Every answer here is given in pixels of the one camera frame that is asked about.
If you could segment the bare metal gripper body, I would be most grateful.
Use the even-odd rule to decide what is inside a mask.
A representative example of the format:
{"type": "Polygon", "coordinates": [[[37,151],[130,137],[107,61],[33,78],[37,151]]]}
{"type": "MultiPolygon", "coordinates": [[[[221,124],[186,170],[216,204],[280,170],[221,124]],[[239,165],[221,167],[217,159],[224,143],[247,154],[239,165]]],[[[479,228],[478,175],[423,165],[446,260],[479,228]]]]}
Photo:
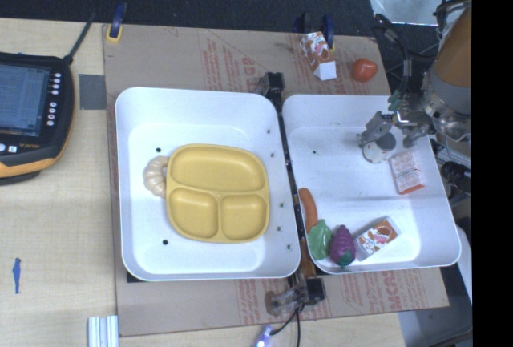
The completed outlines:
{"type": "Polygon", "coordinates": [[[438,96],[405,95],[394,110],[394,125],[405,127],[427,127],[428,135],[442,134],[453,141],[471,139],[469,116],[458,113],[438,96]]]}

